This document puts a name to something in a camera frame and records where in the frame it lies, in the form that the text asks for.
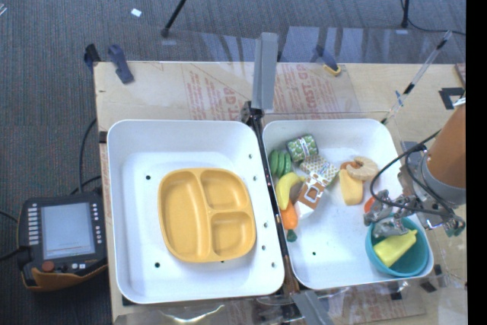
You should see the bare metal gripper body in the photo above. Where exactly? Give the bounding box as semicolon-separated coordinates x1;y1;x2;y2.
397;163;458;230

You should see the yellow squeeze bottle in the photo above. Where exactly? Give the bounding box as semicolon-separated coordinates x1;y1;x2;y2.
372;228;419;269

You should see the yellow cheese wedge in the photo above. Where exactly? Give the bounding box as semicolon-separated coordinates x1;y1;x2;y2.
338;168;364;207

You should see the teal bowl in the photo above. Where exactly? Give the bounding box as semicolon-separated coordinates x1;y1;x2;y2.
364;215;431;278

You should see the beige croissant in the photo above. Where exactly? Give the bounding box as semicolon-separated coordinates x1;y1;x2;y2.
345;156;380;182

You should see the white plastic tray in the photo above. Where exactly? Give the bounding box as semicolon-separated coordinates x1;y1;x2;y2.
262;118;435;292
106;119;286;305

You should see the brown and white carton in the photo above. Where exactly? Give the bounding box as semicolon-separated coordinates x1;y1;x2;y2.
294;173;329;212

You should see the green patterned carton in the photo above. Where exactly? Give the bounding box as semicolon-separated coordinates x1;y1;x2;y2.
298;153;340;188

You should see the orange carrot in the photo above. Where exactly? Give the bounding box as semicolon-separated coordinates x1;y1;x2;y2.
279;199;301;243

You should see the green can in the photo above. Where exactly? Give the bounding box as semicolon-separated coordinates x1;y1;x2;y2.
285;133;320;164

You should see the yellow banana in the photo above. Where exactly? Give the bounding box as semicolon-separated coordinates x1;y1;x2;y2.
274;171;306;212

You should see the green ribbed toy vegetable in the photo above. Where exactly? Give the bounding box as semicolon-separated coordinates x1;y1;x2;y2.
268;148;293;179

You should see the yellow divided plate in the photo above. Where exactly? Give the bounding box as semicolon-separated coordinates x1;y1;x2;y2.
157;167;257;264

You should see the brown cardboard board red print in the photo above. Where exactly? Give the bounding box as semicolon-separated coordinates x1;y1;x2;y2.
93;60;467;325

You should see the black block with thin wires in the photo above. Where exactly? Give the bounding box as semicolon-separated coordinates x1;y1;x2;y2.
240;100;264;126

